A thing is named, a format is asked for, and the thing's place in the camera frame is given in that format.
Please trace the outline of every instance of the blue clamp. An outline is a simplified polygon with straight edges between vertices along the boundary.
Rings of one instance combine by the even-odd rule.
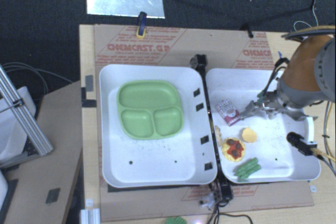
[[[147,13],[141,12],[138,16],[138,28],[136,29],[136,37],[137,38],[144,38],[146,35],[146,19],[147,19]]]

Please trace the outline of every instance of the cardboard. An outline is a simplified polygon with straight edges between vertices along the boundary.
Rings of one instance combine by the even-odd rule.
[[[210,192],[207,185],[109,192],[101,173],[99,72],[111,63],[189,66],[195,54],[207,55],[207,70],[273,69],[266,33],[256,32],[250,39],[244,31],[147,27],[146,37],[137,39],[135,30],[134,26],[94,27],[101,220],[210,214],[207,208],[199,205],[199,201]],[[307,182],[239,185],[233,187],[233,192],[234,199],[223,211],[313,205]]]

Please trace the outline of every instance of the toy pizza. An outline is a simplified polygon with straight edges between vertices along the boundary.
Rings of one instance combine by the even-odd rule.
[[[245,144],[233,137],[223,142],[222,152],[225,158],[231,162],[240,162],[245,156]]]

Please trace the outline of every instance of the pink package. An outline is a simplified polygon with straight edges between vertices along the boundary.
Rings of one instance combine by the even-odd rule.
[[[240,120],[240,115],[235,106],[231,103],[230,100],[226,99],[216,104],[216,109],[227,123],[227,125],[231,126]]]

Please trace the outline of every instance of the green plate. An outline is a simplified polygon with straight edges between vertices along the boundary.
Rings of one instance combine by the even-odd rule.
[[[134,139],[167,138],[183,127],[180,95],[169,82],[125,83],[118,91],[117,105],[121,126]]]

